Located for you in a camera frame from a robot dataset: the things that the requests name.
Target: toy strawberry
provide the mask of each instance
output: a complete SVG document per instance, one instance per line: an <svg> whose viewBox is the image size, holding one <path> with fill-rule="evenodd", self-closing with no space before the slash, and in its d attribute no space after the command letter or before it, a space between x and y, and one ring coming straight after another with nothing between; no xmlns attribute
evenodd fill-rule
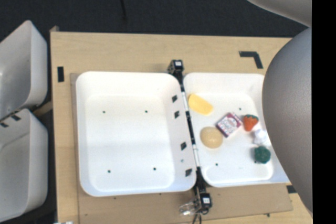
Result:
<svg viewBox="0 0 336 224"><path fill-rule="evenodd" d="M259 118L254 115L245 115L243 118L244 129L249 132L253 129L253 127L259 122Z"/></svg>

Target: red strawberry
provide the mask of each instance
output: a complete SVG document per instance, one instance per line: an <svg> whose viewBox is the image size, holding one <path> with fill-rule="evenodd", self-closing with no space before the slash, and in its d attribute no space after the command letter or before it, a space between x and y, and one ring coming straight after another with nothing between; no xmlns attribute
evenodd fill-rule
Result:
<svg viewBox="0 0 336 224"><path fill-rule="evenodd" d="M258 123L259 118L254 115L245 115L243 118L244 129L249 132L253 129L253 127Z"/></svg>

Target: wooden table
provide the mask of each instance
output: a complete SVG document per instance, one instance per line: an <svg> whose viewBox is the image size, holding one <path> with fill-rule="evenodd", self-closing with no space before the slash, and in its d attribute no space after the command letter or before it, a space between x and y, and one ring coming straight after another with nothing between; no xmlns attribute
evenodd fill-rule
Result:
<svg viewBox="0 0 336 224"><path fill-rule="evenodd" d="M85 71L166 72L172 59L183 60L185 74L265 74L274 55L288 40L52 31L50 50L58 221L159 224L192 220L178 213L179 205L193 197L192 191L96 198L81 189L77 178L71 74ZM255 52L253 55L260 57L263 68L257 68L255 58L241 57L240 51ZM203 217L205 223L306 224L311 221L297 194L289 195L285 184L209 187L207 190L214 205Z"/></svg>

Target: tan round object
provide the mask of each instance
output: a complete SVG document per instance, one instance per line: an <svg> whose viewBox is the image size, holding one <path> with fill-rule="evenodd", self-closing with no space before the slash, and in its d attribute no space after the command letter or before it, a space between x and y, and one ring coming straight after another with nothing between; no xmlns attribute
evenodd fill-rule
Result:
<svg viewBox="0 0 336 224"><path fill-rule="evenodd" d="M201 141L206 147L218 148L223 142L223 135L215 127L205 127L201 130Z"/></svg>

